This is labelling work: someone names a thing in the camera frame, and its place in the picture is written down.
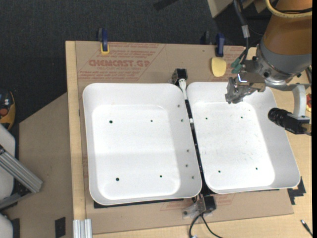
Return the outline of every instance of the wooden table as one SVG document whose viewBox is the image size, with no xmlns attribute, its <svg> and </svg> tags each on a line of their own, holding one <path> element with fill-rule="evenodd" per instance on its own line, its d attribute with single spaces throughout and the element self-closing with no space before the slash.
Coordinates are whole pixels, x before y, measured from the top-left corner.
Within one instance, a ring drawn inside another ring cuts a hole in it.
<svg viewBox="0 0 317 238">
<path fill-rule="evenodd" d="M 184 68 L 194 66 L 193 61 L 198 61 L 196 65 L 202 69 L 201 75 L 209 71 L 209 59 L 214 54 L 213 46 L 204 46 L 203 53 L 200 45 L 165 45 L 165 52 L 172 52 L 169 57 L 181 59 L 186 54 Z M 73 215 L 75 220 L 87 218 L 83 179 L 83 160 L 81 148 L 81 127 L 79 118 L 79 93 L 77 81 L 77 57 L 76 42 L 66 42 L 66 66 L 68 84 L 68 108 L 69 108 L 69 131 L 70 131 L 70 152 L 71 152 L 71 172 L 72 172 L 72 193 L 73 193 Z M 199 75 L 193 75 L 191 80 L 197 81 Z M 303 73 L 294 82 L 307 82 L 307 77 Z M 279 108 L 293 110 L 293 95 L 291 92 L 280 92 L 272 90 Z M 287 133 L 294 156 L 296 158 L 301 176 L 303 178 L 306 194 L 295 199 L 293 206 L 294 214 L 267 218 L 235 220 L 228 222 L 217 222 L 211 224 L 211 229 L 218 235 L 228 237 L 310 237 L 302 226 L 300 220 L 303 219 L 312 229 L 312 138 L 306 135 L 293 135 Z M 193 234 L 199 238 L 212 237 L 205 225 L 195 224 Z M 94 235 L 95 238 L 156 238 L 156 237 L 188 237 L 188 226 L 176 226 L 169 228 L 147 229 L 128 232 L 118 232 L 109 234 Z"/>
</svg>

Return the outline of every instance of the pen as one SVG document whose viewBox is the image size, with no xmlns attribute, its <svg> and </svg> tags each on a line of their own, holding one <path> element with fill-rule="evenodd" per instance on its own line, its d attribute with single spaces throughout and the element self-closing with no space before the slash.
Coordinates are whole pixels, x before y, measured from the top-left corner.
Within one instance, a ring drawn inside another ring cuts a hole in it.
<svg viewBox="0 0 317 238">
<path fill-rule="evenodd" d="M 307 232 L 309 232 L 309 233 L 311 234 L 311 236 L 313 236 L 313 233 L 312 233 L 311 230 L 309 229 L 309 227 L 308 227 L 308 225 L 306 224 L 306 222 L 303 221 L 303 220 L 301 220 L 301 222 L 302 222 L 304 228 L 307 230 Z"/>
</svg>

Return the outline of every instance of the yellow cable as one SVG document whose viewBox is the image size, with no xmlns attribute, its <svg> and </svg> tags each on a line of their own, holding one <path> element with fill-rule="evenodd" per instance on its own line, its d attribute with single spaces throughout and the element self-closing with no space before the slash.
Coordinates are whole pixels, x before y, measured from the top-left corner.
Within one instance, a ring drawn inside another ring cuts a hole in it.
<svg viewBox="0 0 317 238">
<path fill-rule="evenodd" d="M 283 13 L 280 12 L 276 9 L 274 9 L 272 7 L 272 5 L 270 4 L 269 0 L 265 0 L 266 6 L 269 9 L 270 12 L 272 12 L 275 16 L 278 17 L 283 17 L 283 18 L 301 18 L 301 17 L 308 17 L 308 16 L 312 16 L 313 12 L 309 11 L 309 12 L 303 12 L 303 13 Z"/>
</svg>

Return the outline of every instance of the blue clamp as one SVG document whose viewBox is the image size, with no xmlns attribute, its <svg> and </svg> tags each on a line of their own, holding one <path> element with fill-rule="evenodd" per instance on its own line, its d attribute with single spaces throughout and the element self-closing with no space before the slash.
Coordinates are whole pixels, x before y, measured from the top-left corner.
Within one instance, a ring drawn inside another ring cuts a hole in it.
<svg viewBox="0 0 317 238">
<path fill-rule="evenodd" d="M 222 33 L 218 33 L 216 35 L 216 44 L 217 44 L 217 47 L 215 48 L 216 57 L 223 57 L 224 40 L 225 38 Z"/>
<path fill-rule="evenodd" d="M 109 43 L 108 43 L 108 31 L 104 28 L 98 29 L 98 41 L 100 41 L 100 49 L 102 55 L 106 55 L 110 52 Z"/>
</svg>

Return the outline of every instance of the yellow pad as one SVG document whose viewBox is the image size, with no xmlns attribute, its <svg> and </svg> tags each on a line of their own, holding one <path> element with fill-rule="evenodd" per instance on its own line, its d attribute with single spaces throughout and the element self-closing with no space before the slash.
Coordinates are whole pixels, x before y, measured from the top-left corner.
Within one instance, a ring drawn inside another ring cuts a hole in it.
<svg viewBox="0 0 317 238">
<path fill-rule="evenodd" d="M 211 59 L 211 70 L 215 77 L 224 76 L 227 69 L 227 63 L 221 58 Z"/>
</svg>

